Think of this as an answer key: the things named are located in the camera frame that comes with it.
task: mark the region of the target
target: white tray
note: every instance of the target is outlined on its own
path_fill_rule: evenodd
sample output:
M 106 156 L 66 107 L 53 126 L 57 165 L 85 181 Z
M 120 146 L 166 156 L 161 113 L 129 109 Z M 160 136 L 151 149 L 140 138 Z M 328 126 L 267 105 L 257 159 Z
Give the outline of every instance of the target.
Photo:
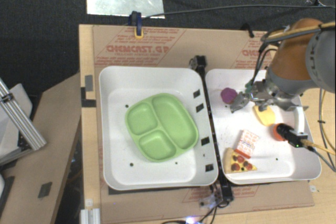
M 206 109 L 202 80 L 191 69 L 107 67 L 99 76 L 103 173 L 116 190 L 206 186 L 218 167 Z M 127 107 L 158 93 L 176 96 L 188 110 L 199 132 L 194 148 L 166 162 L 146 159 L 128 133 Z M 203 109 L 196 112 L 196 107 Z
M 253 155 L 249 161 L 257 166 L 257 171 L 226 174 L 235 184 L 256 184 L 284 182 L 292 180 L 315 179 L 321 173 L 318 156 L 305 148 L 294 148 L 287 142 L 276 141 L 272 136 L 272 126 L 259 123 L 252 111 L 254 103 L 234 112 L 230 111 L 221 99 L 221 91 L 230 87 L 237 92 L 244 91 L 245 84 L 252 78 L 253 70 L 213 69 L 206 75 L 210 104 L 214 119 L 215 131 L 220 156 L 223 161 L 225 149 L 235 148 L 243 129 L 259 136 Z M 260 71 L 256 80 L 265 78 L 265 71 Z M 272 106 L 276 114 L 276 123 L 286 123 L 294 127 L 293 112 L 285 112 Z M 312 141 L 306 118 L 304 131 Z

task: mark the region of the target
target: wooden edge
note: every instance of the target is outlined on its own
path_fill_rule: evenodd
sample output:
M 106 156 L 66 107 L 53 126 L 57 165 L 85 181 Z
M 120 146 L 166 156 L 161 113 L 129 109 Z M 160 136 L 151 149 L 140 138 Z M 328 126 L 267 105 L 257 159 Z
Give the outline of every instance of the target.
M 79 26 L 80 86 L 86 87 L 86 77 L 94 81 L 94 50 L 92 25 Z M 85 98 L 96 99 L 93 83 L 92 90 L 85 92 Z M 82 106 L 82 161 L 85 209 L 100 208 L 99 152 L 96 107 Z

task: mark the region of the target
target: toy pizza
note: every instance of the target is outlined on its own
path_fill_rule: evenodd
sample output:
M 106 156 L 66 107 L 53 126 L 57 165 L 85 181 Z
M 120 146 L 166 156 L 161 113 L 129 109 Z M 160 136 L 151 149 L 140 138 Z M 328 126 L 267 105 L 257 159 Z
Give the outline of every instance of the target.
M 224 155 L 224 172 L 229 173 L 242 173 L 257 170 L 257 167 L 252 165 L 243 156 L 239 155 L 232 148 L 228 148 Z

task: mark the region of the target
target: cardboard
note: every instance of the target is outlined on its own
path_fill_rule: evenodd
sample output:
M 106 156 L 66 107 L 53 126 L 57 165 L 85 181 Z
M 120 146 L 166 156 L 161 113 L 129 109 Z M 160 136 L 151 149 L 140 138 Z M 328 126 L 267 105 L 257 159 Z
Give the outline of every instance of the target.
M 79 136 L 79 74 L 42 94 L 33 124 L 47 144 L 2 172 L 14 176 L 0 223 L 54 223 Z
M 144 27 L 144 38 L 135 39 L 132 27 L 90 25 L 80 26 L 79 32 L 81 87 L 90 89 L 86 98 L 96 100 L 96 107 L 82 108 L 83 138 L 90 141 L 83 142 L 86 208 L 100 208 L 103 224 L 155 219 L 161 221 L 153 223 L 161 223 L 167 218 L 205 215 L 207 209 L 200 208 L 198 201 L 210 194 L 208 187 L 120 193 L 108 188 L 102 176 L 99 73 L 108 65 L 188 67 L 195 55 L 207 57 L 206 70 L 253 69 L 263 33 L 255 32 L 256 37 L 250 38 L 244 31 Z M 271 56 L 266 57 L 264 65 L 270 61 Z M 92 78 L 93 87 L 86 83 L 87 77 Z M 230 206 L 217 214 L 314 205 L 306 181 L 239 186 L 234 187 L 234 195 Z M 247 220 L 246 216 L 236 219 Z

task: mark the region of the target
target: green divided plate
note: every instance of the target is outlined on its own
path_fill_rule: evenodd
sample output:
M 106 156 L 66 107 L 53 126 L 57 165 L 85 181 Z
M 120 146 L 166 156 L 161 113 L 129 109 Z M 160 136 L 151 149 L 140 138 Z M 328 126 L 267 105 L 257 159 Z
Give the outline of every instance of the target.
M 153 162 L 175 158 L 194 147 L 198 129 L 178 98 L 168 93 L 131 106 L 126 126 L 142 154 Z

